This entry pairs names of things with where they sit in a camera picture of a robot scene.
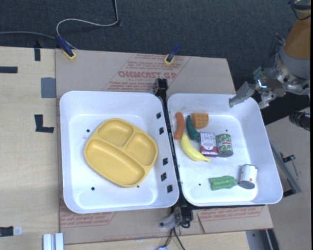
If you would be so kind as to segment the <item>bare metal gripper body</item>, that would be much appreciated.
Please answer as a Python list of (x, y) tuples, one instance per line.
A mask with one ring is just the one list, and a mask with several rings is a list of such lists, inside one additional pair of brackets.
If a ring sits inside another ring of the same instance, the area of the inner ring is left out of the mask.
[(287, 68), (257, 68), (253, 72), (254, 88), (263, 96), (284, 96), (286, 92), (309, 95), (309, 80), (293, 75)]

